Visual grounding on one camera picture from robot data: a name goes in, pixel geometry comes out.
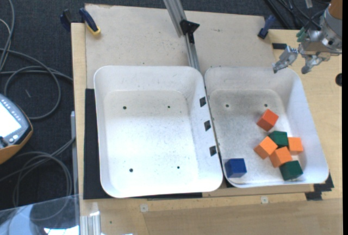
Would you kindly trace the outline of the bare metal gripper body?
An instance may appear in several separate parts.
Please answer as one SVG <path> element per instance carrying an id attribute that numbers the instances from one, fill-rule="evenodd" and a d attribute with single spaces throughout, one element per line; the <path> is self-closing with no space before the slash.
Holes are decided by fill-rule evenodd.
<path id="1" fill-rule="evenodd" d="M 304 30 L 297 34 L 298 51 L 306 62 L 329 61 L 342 54 L 341 36 L 332 30 Z"/>

